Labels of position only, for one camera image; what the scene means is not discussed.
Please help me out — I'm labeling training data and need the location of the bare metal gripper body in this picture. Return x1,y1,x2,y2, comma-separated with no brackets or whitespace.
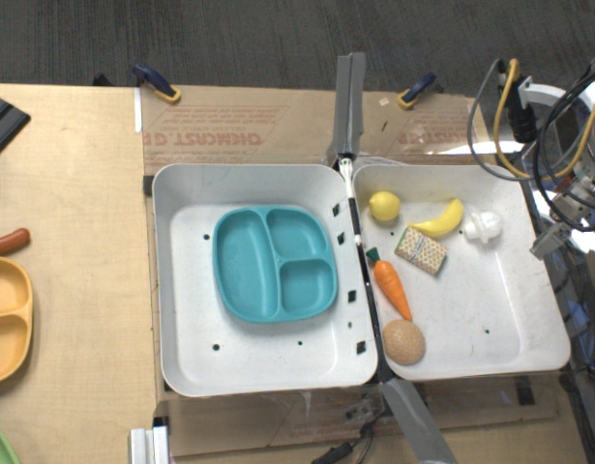
550,162,595,232

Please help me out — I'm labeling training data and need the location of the white plastic toy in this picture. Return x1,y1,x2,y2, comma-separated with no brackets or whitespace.
462,210,503,245

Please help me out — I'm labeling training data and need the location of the white plastic tray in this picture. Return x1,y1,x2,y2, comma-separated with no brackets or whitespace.
352,163,573,383
151,162,379,398

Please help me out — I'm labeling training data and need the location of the yellow banana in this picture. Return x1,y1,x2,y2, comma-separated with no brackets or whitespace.
408,197,465,240

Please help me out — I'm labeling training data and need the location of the patterned small carton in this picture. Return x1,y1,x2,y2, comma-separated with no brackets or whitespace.
394,225,449,276

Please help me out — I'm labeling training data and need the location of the orange carrot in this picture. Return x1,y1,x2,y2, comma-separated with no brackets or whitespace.
365,246,414,323

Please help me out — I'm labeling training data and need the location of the yellow lemon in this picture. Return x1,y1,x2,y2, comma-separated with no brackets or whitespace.
368,190,402,222

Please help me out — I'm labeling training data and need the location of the tan round bread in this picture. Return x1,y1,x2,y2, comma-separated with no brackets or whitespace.
381,318,428,366

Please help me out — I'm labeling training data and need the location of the thin black and white rod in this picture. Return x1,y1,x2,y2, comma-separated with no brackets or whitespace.
339,158,391,382

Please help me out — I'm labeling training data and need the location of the blue divided plate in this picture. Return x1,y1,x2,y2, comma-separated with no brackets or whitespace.
212,205,340,324

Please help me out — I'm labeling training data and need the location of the brown cardboard board red print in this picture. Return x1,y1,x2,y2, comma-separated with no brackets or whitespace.
140,84,560,458

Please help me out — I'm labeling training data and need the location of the brown sausage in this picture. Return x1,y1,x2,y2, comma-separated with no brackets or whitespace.
0,227,32,256

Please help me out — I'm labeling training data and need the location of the orange divided plate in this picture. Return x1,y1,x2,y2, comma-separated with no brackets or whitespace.
0,255,35,386

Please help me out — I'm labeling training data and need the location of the black ribbed panel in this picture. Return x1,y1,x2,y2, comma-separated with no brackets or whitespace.
0,91,32,160

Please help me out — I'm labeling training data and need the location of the black cylinder on white bracket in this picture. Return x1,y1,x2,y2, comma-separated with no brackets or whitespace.
506,75,569,145

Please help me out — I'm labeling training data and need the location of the black block with thin wires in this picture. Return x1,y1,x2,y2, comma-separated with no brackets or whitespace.
311,441,355,464

